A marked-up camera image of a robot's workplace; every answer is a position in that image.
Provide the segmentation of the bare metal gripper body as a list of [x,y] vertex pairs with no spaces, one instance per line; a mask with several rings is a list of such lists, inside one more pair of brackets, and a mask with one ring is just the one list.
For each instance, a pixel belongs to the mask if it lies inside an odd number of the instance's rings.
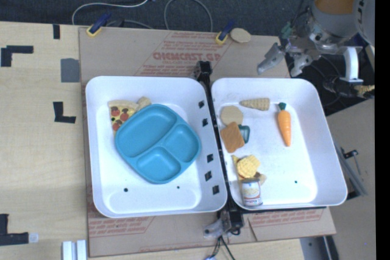
[[338,54],[347,40],[327,32],[317,24],[296,27],[287,23],[282,28],[282,47],[291,56]]

